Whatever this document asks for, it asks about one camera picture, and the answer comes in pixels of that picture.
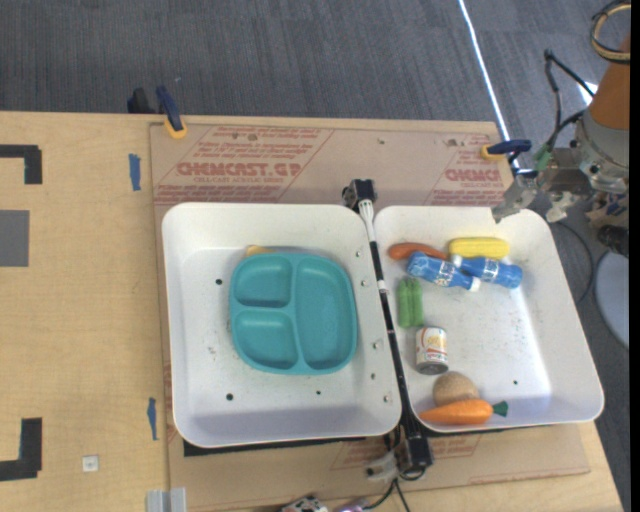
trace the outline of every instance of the table surface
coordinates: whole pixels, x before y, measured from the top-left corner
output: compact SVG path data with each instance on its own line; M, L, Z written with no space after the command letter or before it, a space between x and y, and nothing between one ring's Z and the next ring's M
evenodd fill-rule
M186 117L189 123L437 130L438 122ZM0 112L0 144L43 152L44 184L0 159L0 210L30 212L29 266L0 267L0 461L16 459L22 418L43 418L43 470L0 482L3 510L144 510L169 485L150 436L164 389L149 126L156 115ZM451 123L473 130L489 123ZM129 154L141 159L132 193ZM587 474L406 493L420 510L622 510L594 423L579 431ZM99 471L82 458L99 456ZM338 506L340 502L328 502ZM401 510L397 495L379 510Z

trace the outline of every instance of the tin can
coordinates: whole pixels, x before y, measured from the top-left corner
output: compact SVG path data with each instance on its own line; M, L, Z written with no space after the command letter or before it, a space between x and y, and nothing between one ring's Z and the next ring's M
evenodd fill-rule
M425 375L437 375L449 369L447 333L440 327L423 327L416 333L416 368Z

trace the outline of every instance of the black corner marker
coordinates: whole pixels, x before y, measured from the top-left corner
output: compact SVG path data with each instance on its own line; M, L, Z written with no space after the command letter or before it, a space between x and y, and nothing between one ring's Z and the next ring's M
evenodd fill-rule
M38 146L0 144L0 158L24 158L24 184L42 185L42 150Z
M36 478L42 469L42 418L22 420L16 460L0 461L0 482Z

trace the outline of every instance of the cardboard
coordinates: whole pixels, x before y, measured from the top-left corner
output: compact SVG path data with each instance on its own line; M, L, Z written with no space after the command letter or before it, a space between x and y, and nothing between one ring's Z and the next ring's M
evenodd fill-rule
M305 495L321 500L383 493L364 466L382 456L382 438L295 448L259 448L185 456L170 411L171 362L160 227L164 214L188 201L341 202L352 179L375 181L376 208L388 205L493 206L512 182L506 159L485 161L495 131L468 133L456 123L402 129L335 129L250 125L191 125L171 139L150 128L158 284L163 322L164 381L171 488L185 487L190 511L279 507ZM435 463L403 489L426 490L536 479L589 471L575 425L429 440Z

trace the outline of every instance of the yellow corn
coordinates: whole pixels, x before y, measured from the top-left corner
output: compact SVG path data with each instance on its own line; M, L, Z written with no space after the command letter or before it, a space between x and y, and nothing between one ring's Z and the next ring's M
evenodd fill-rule
M485 258L501 260L509 254L509 244L500 238L456 238L449 242L449 254L459 254L463 258L484 256Z

